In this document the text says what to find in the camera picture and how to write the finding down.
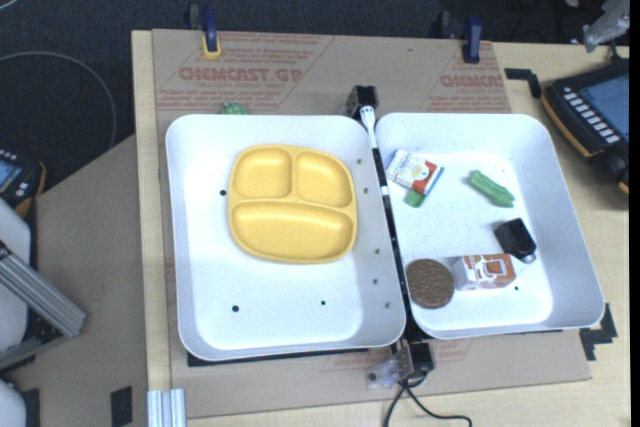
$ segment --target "screen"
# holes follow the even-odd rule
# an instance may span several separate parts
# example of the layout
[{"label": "screen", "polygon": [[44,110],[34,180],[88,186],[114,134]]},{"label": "screen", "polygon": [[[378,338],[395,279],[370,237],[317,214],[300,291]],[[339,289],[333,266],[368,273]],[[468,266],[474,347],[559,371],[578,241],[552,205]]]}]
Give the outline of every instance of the screen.
[{"label": "screen", "polygon": [[629,75],[585,87],[578,94],[629,142]]},{"label": "screen", "polygon": [[0,194],[7,190],[13,179],[20,174],[22,168],[0,160]]}]

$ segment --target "blue clamp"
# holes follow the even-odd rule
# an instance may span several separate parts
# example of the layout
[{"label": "blue clamp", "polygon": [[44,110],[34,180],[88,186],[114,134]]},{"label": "blue clamp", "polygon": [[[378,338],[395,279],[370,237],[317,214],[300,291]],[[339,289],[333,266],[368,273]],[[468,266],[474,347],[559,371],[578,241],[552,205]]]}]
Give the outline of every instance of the blue clamp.
[{"label": "blue clamp", "polygon": [[468,16],[464,21],[464,38],[467,41],[462,46],[464,62],[477,64],[480,62],[480,34],[482,24],[476,16]]},{"label": "blue clamp", "polygon": [[216,30],[216,17],[213,8],[208,4],[200,6],[197,3],[189,4],[184,12],[183,25],[185,29],[203,31],[202,51],[207,59],[215,59],[222,53],[220,38]]}]

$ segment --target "yellow plate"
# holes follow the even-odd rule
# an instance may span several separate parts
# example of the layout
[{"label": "yellow plate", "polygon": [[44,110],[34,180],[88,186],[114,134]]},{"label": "yellow plate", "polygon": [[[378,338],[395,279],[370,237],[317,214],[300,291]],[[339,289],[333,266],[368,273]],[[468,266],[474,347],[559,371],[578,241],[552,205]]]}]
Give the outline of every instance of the yellow plate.
[{"label": "yellow plate", "polygon": [[253,256],[331,262],[355,242],[351,173],[328,153],[290,145],[252,146],[233,165],[228,201],[231,234]]}]

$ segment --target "chocolate cookie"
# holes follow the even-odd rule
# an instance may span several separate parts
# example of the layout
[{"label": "chocolate cookie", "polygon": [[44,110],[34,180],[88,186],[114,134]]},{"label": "chocolate cookie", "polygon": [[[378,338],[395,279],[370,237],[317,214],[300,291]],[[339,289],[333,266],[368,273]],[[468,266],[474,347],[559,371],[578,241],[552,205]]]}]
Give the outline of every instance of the chocolate cookie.
[{"label": "chocolate cookie", "polygon": [[453,276],[436,260],[414,260],[406,274],[411,300],[423,308],[441,308],[453,297]]}]

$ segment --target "white tray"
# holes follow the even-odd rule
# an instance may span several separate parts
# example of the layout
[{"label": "white tray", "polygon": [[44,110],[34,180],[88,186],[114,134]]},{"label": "white tray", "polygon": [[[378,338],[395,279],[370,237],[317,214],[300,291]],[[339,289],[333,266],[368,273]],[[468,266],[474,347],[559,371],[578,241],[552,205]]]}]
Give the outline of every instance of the white tray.
[{"label": "white tray", "polygon": [[[439,309],[412,303],[418,325],[436,338],[590,326],[604,299],[546,128],[520,114],[390,114],[376,126],[383,160],[402,148],[445,169],[422,206],[404,203],[406,189],[389,192],[403,262],[503,252],[493,233],[522,218],[537,259],[514,259],[507,288],[456,291]],[[493,205],[466,183],[480,170],[516,197],[514,208]]]},{"label": "white tray", "polygon": [[[177,119],[166,142],[178,327],[193,355],[218,361],[384,346],[399,338],[405,310],[369,140],[358,123],[341,116],[194,114]],[[270,143],[325,151],[351,172],[358,233],[340,260],[270,262],[233,241],[220,191],[240,152]]]}]

